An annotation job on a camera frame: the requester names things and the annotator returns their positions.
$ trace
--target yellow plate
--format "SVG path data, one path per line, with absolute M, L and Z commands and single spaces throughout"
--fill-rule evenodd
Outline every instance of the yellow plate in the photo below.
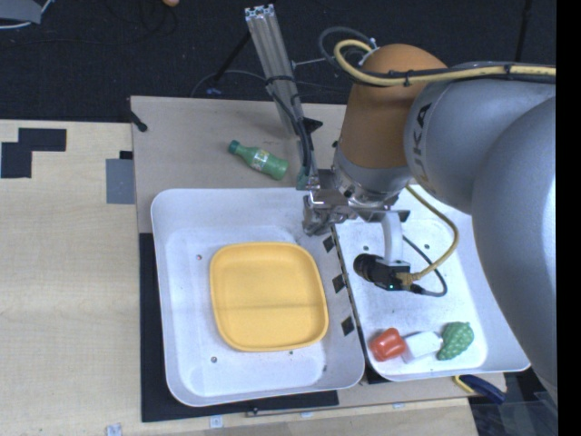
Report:
M 294 243 L 236 243 L 210 263 L 218 330 L 246 352 L 283 351 L 320 341 L 329 327 L 319 269 Z

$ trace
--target bottle label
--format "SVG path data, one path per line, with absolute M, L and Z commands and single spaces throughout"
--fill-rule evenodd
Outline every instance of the bottle label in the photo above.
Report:
M 252 158 L 251 168 L 254 168 L 256 171 L 262 171 L 264 165 L 269 159 L 269 154 L 266 150 L 259 150 L 254 157 Z

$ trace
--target green bottle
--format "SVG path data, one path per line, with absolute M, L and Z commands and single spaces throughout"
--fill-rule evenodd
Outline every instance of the green bottle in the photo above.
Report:
M 230 142 L 228 152 L 242 157 L 242 160 L 244 160 L 250 168 L 260 171 L 261 173 L 269 174 L 274 179 L 278 180 L 282 179 L 289 167 L 289 162 L 286 160 L 274 156 L 270 152 L 262 150 L 259 147 L 244 147 L 243 145 L 240 145 L 238 141 Z

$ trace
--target bottle cap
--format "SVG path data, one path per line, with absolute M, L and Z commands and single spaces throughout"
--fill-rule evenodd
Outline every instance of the bottle cap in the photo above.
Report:
M 238 148 L 239 145 L 240 145 L 240 143 L 238 141 L 230 142 L 230 146 L 228 147 L 228 152 L 230 152 L 231 154 L 235 154 L 236 149 Z

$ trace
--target table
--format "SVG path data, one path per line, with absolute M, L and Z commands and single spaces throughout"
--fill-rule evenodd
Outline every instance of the table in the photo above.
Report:
M 0 179 L 0 434 L 346 435 L 390 428 L 399 435 L 478 435 L 467 395 L 451 379 L 362 382 L 339 391 L 338 407 L 312 411 L 143 423 L 138 234 L 150 228 L 148 202 L 163 187 L 264 186 L 262 174 L 219 154 L 231 139 L 280 155 L 295 144 L 270 103 L 134 97 L 132 109 L 148 124 L 146 133 L 132 124 L 0 121 L 2 143 L 17 142 L 21 128 L 66 130 L 64 152 L 33 152 L 30 178 Z M 344 107 L 304 109 L 331 125 L 314 137 L 317 150 L 328 149 L 320 166 L 329 166 Z M 169 124 L 177 124 L 174 135 Z M 159 155 L 163 137 L 182 146 Z M 108 203 L 106 163 L 130 151 L 136 203 Z M 196 164 L 196 173 L 184 161 Z M 502 373 L 486 379 L 506 385 Z

